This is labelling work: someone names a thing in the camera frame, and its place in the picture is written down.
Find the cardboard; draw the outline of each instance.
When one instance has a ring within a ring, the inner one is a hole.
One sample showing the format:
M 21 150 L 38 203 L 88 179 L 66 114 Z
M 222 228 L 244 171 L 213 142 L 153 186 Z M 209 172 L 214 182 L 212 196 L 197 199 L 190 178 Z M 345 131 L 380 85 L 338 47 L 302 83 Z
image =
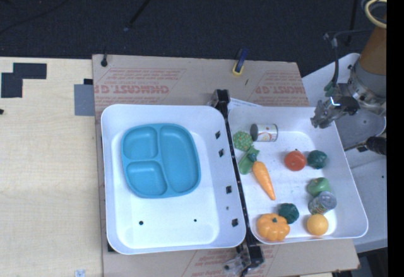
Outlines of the cardboard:
M 105 202 L 100 116 L 117 103 L 206 105 L 216 89 L 231 98 L 271 106 L 309 106 L 294 62 L 245 61 L 243 73 L 232 74 L 233 60 L 176 57 L 93 56 L 100 204 Z M 105 206 L 100 207 L 104 276 L 221 276 L 235 249 L 188 250 L 126 256 L 108 251 Z M 265 262 L 248 276 L 295 276 L 357 269 L 352 240 L 322 240 L 299 244 L 262 245 Z

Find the white tray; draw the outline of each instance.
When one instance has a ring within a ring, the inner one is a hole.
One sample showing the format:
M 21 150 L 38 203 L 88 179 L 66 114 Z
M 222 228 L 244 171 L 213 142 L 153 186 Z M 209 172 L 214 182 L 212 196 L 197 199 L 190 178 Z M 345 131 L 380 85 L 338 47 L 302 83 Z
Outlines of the white tray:
M 270 173 L 276 200 L 272 201 L 267 196 L 253 173 L 240 174 L 252 233 L 264 244 L 358 238 L 367 232 L 366 213 L 335 124 L 333 122 L 326 129 L 314 128 L 310 121 L 313 115 L 313 107 L 234 107 L 229 113 L 232 135 L 237 131 L 249 133 L 254 123 L 278 126 L 276 141 L 253 143 L 259 150 L 258 160 L 266 164 Z M 293 172 L 283 164 L 283 157 L 295 149 L 306 156 L 312 150 L 321 150 L 327 154 L 328 163 L 322 169 L 306 165 L 302 170 Z M 243 151 L 235 150 L 237 160 L 243 154 Z M 312 199 L 307 185 L 317 177 L 329 180 L 331 191 L 337 199 L 336 208 L 325 213 L 329 229 L 321 237 L 314 237 L 306 230 L 306 220 L 310 215 L 307 205 Z M 300 216 L 290 224 L 290 233 L 283 241 L 269 242 L 258 235 L 256 220 L 264 213 L 277 213 L 281 203 L 295 204 Z
M 155 123 L 183 126 L 194 139 L 201 181 L 189 194 L 142 198 L 128 187 L 121 138 L 134 126 Z M 117 252 L 225 248 L 244 240 L 244 214 L 225 121 L 218 110 L 208 106 L 117 104 L 104 110 L 101 126 L 107 238 Z

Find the tin can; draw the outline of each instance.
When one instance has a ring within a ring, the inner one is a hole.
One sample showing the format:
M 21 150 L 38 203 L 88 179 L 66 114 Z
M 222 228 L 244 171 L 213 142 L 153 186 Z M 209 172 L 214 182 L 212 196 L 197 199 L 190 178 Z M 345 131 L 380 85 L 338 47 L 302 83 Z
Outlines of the tin can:
M 253 124 L 250 128 L 253 141 L 276 141 L 278 139 L 278 127 L 276 124 Z
M 311 214 L 324 214 L 331 211 L 336 206 L 334 194 L 328 191 L 321 192 L 309 202 L 309 211 Z

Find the blue divided plate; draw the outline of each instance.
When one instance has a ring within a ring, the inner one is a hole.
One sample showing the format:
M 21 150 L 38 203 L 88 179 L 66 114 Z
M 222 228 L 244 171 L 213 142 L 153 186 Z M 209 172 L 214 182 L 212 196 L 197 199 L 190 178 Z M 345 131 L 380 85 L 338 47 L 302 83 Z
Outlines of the blue divided plate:
M 201 181 L 194 139 L 177 124 L 146 124 L 125 132 L 121 157 L 126 182 L 140 197 L 181 196 Z

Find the dark green toy vegetable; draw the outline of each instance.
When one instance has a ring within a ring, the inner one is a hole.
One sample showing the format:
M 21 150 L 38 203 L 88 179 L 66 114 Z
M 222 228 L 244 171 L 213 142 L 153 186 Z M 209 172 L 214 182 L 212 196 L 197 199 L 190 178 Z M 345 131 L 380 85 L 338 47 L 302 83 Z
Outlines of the dark green toy vegetable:
M 323 168 L 326 165 L 327 155 L 320 150 L 313 150 L 307 156 L 307 164 L 315 169 Z
M 307 190 L 311 195 L 316 197 L 321 192 L 330 192 L 330 183 L 325 177 L 318 177 L 317 179 L 312 179 L 310 181 L 309 185 L 307 185 Z
M 279 207 L 278 214 L 283 216 L 288 224 L 295 222 L 299 218 L 299 210 L 293 203 L 282 203 Z

